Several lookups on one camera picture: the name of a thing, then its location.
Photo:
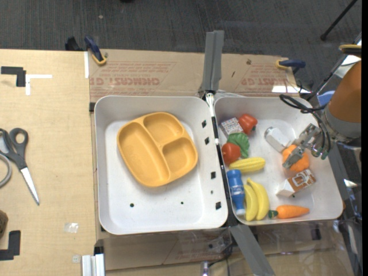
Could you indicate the brown cardboard board red print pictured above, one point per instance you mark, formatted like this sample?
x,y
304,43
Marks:
x,y
172,73

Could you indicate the orange carrot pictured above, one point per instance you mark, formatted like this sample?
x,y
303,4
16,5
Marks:
x,y
291,211

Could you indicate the yellow banana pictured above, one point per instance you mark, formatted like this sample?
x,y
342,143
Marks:
x,y
258,200

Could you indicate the small white printed carton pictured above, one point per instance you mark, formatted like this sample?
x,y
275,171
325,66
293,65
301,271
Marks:
x,y
231,126

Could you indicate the white bottle grey cap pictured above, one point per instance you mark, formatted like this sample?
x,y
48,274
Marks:
x,y
277,139

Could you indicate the white plastic tray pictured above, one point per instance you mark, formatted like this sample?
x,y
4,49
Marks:
x,y
172,206
276,183

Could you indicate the red toy pepper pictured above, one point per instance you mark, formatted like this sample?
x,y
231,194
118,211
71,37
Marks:
x,y
247,122

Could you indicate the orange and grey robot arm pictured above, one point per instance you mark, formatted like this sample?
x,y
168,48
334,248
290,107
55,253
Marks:
x,y
346,102

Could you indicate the blue toy bottle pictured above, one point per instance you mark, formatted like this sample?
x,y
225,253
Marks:
x,y
236,187

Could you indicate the yellow divided plate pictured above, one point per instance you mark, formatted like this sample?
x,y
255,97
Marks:
x,y
155,151

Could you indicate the green toy lettuce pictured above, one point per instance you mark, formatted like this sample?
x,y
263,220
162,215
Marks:
x,y
241,141

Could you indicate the yellow toy corn cob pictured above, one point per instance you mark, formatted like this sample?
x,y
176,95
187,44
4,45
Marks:
x,y
247,165

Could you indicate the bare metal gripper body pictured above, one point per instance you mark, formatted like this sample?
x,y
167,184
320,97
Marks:
x,y
319,141

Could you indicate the orange toy pumpkin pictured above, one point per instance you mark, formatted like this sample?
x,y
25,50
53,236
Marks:
x,y
302,162

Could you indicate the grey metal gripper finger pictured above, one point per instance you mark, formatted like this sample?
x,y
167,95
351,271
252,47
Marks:
x,y
293,157
307,134

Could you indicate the red toy tomato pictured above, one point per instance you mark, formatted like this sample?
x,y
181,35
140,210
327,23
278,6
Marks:
x,y
230,153

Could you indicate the brown and white carton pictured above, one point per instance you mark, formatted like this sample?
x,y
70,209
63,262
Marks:
x,y
297,184

